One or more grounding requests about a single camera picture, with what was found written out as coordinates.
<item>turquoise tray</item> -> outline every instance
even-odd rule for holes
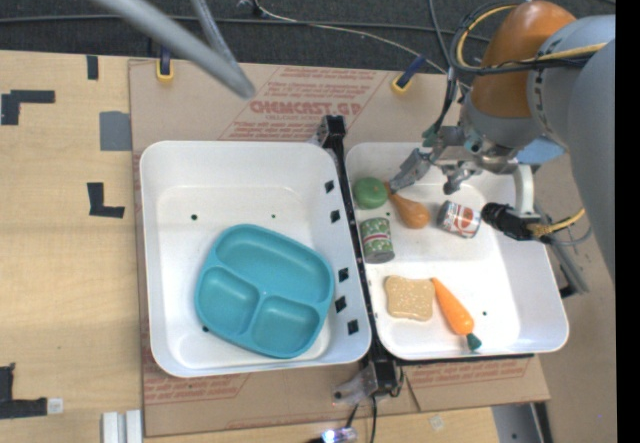
[[[274,231],[241,224],[209,251],[195,292],[204,326],[216,336],[273,358],[294,358],[318,337],[334,278],[316,251]]]

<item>cardboard sheet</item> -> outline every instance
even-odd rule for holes
[[[163,372],[149,348],[139,160],[162,140],[313,139],[327,114],[347,123],[346,151],[360,142],[420,142],[439,115],[443,75],[418,74],[403,95],[390,82],[398,72],[242,65],[256,86],[243,101],[195,66],[175,61],[171,82],[158,81],[154,61],[129,65],[138,275],[147,436],[233,428],[343,421],[350,406],[334,404],[331,389],[359,365],[181,379]],[[456,110],[445,124],[455,124]],[[548,399],[536,357],[405,367],[397,398],[380,404],[381,416]]]

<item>red and white can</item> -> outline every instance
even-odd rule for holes
[[[481,221],[477,210],[445,201],[438,212],[437,225],[443,230],[470,239],[478,233]]]

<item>wooden surface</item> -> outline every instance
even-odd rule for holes
[[[0,420],[0,441],[98,442],[100,415],[142,408],[131,153],[101,151],[99,114],[129,112],[127,62],[0,52],[0,92],[54,90],[0,126],[0,366],[16,364],[13,397],[60,397],[62,414]],[[123,219],[89,216],[88,182]],[[308,424],[162,443],[302,442],[334,425]],[[371,418],[356,420],[368,440]],[[378,419],[376,442],[496,443],[490,408]]]

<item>toy bread slice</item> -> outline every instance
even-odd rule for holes
[[[429,320],[433,315],[435,287],[429,279],[388,276],[384,282],[387,311],[392,317]]]

